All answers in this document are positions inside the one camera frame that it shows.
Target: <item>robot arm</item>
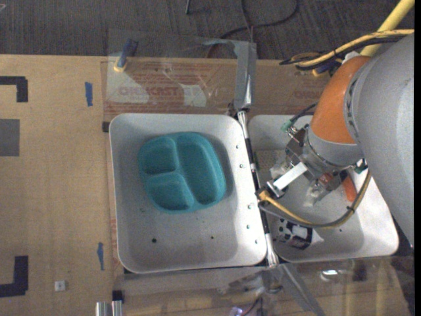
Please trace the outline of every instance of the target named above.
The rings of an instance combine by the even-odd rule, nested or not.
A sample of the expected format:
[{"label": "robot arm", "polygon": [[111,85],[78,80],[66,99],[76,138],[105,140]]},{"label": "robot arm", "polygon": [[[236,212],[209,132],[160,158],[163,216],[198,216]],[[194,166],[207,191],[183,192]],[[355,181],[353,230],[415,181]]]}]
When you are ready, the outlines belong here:
[{"label": "robot arm", "polygon": [[349,59],[326,86],[309,126],[291,141],[278,176],[280,197],[302,174],[314,203],[337,188],[364,158],[390,211],[414,245],[414,34],[385,53]]}]

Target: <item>gray tape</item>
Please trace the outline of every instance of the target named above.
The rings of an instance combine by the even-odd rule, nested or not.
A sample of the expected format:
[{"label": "gray tape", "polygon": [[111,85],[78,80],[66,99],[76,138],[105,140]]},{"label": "gray tape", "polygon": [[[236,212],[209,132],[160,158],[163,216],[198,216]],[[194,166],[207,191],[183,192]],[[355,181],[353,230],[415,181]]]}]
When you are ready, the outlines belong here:
[{"label": "gray tape", "polygon": [[20,120],[0,119],[0,157],[18,157]]}]

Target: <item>gray carpet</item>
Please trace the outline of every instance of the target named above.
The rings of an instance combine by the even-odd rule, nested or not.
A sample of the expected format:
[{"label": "gray carpet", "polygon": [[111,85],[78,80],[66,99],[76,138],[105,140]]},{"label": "gray carpet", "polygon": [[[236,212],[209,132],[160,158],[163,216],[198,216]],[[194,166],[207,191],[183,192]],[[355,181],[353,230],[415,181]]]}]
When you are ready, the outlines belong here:
[{"label": "gray carpet", "polygon": [[[330,49],[371,32],[399,0],[298,0],[281,25],[256,30],[259,58],[282,59]],[[0,0],[0,53],[106,55],[110,30],[218,37],[244,26],[241,0]],[[272,22],[293,0],[245,0],[250,23]],[[414,12],[401,28],[414,27]],[[247,40],[241,32],[232,38]]]}]

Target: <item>teal divided plate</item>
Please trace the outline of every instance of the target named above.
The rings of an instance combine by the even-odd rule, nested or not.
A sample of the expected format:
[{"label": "teal divided plate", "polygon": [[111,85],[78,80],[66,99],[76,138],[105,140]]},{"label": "teal divided plate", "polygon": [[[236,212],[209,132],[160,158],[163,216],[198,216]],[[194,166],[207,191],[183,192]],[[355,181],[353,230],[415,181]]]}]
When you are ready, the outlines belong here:
[{"label": "teal divided plate", "polygon": [[225,195],[220,160],[206,137],[180,132],[153,138],[137,155],[140,178],[153,205],[187,213],[215,205]]}]

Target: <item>blue tape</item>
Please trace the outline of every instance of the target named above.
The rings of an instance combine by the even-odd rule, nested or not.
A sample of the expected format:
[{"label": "blue tape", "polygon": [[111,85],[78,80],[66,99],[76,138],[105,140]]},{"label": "blue tape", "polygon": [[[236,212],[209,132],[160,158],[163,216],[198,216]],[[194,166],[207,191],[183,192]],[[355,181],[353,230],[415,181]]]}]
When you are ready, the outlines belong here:
[{"label": "blue tape", "polygon": [[104,244],[102,242],[98,242],[97,255],[101,270],[104,271]]},{"label": "blue tape", "polygon": [[86,103],[88,107],[92,107],[92,100],[93,100],[93,94],[92,94],[92,83],[85,82],[85,96],[86,96]]}]

